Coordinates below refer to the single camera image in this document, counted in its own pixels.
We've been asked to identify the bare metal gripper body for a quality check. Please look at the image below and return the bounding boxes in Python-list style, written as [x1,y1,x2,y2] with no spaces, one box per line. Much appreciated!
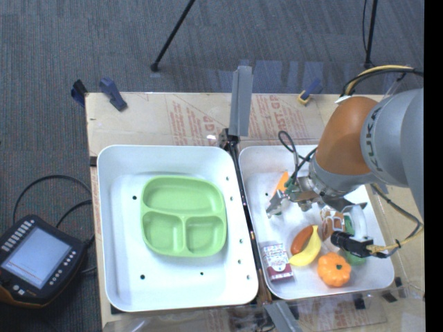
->
[285,175,328,212]

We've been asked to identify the orange carrot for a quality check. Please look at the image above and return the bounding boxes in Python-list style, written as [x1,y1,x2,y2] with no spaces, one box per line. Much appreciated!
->
[275,170,290,197]

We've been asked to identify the brown sausage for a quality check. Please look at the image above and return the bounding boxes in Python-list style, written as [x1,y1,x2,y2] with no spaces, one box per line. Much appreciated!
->
[290,224,314,256]

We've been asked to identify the brown and white biscuit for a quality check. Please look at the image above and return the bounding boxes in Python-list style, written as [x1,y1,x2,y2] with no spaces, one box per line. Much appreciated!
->
[318,206,345,242]

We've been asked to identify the yellow banana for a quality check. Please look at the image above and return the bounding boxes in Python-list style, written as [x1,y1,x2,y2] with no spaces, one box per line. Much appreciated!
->
[288,224,323,268]

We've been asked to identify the red and white carton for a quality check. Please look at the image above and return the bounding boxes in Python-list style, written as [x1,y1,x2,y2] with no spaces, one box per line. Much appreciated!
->
[260,242,295,282]

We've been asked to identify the white plastic tray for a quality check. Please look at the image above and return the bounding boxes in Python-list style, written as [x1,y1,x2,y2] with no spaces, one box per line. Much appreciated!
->
[96,145,260,313]
[237,145,395,301]

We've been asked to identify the orange pumpkin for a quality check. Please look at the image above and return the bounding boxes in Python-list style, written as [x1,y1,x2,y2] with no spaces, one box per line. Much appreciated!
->
[316,252,352,288]

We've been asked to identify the green can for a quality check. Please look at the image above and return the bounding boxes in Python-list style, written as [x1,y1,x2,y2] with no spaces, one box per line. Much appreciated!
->
[341,214,368,266]

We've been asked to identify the green divided plate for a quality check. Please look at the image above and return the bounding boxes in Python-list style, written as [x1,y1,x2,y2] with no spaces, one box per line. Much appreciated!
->
[140,174,228,258]

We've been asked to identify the brown cardboard board red print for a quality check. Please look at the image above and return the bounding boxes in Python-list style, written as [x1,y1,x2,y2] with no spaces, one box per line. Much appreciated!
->
[84,91,425,332]

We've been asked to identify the black tripod leg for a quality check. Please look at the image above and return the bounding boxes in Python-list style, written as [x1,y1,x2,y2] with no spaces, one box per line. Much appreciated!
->
[363,0,381,69]
[150,0,205,73]

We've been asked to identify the black cylinder on white bracket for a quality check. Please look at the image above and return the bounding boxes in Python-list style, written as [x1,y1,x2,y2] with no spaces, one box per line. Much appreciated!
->
[330,204,374,259]

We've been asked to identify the black block with thin wires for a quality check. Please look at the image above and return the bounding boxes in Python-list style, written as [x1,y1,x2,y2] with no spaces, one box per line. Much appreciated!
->
[218,129,240,149]

